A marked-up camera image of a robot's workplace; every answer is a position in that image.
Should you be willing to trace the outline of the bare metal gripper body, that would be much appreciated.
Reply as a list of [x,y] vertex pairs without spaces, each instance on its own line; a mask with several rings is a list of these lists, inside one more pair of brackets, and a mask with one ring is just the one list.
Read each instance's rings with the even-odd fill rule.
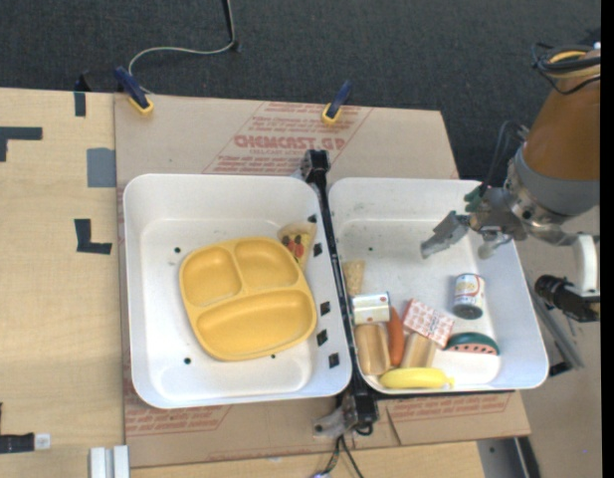
[[575,233],[563,223],[580,214],[573,183],[511,167],[502,187],[480,185],[466,195],[471,229],[491,246],[534,237],[553,246],[570,246]]

